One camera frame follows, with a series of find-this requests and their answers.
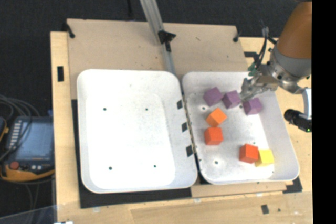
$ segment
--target emergency stop button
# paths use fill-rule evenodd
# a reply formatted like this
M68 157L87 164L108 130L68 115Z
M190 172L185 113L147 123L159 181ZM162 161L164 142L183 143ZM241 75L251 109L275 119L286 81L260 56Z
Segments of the emergency stop button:
M10 165L9 165L9 167L12 170L18 170L19 167L20 167L20 164L19 164L19 162L11 162Z

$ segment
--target yellow block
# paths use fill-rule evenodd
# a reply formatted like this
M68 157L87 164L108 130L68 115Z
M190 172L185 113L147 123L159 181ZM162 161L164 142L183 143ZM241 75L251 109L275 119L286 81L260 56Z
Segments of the yellow block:
M272 150L259 150L259 160L255 162L256 166L267 166L274 163Z

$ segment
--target orange block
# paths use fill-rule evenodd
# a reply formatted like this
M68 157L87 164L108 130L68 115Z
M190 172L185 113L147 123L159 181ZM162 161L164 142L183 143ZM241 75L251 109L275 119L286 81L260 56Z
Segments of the orange block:
M219 145L223 140L222 129L218 127L209 127L204 132L206 145Z
M245 144L240 147L239 160L245 163L254 163L259 159L259 150L257 146Z
M227 119L227 115L220 110L220 108L216 108L210 115L206 118L206 122L211 127L219 126L223 121Z

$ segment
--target red block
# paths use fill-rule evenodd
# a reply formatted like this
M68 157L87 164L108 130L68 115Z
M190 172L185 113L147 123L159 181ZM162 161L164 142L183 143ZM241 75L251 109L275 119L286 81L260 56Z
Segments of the red block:
M257 146L245 144L240 147L239 160L245 163L254 163L259 159L259 150Z
M204 132L204 139L206 145L219 145L224 140L222 128L209 127Z

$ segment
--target block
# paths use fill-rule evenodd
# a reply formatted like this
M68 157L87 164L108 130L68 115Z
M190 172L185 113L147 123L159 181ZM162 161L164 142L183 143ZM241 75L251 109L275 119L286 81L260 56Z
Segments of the block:
M243 103L243 108L246 115L258 114L262 110L262 105L259 98L253 98Z
M267 166L274 163L274 156L272 150L259 150L259 159L255 165L257 167Z
M255 163L259 159L259 150L257 146L245 144L239 149L239 160L245 163Z
M240 97L237 91L231 91L224 94L222 101L227 109L231 109L240 104Z
M219 91L217 87L207 90L203 95L203 99L208 106L219 103L223 97L224 95Z
M206 145L219 145L224 140L222 128L209 127L204 132L204 140Z
M213 112L209 114L206 118L206 122L211 127L218 127L222 122L227 119L227 115L220 109L216 108Z

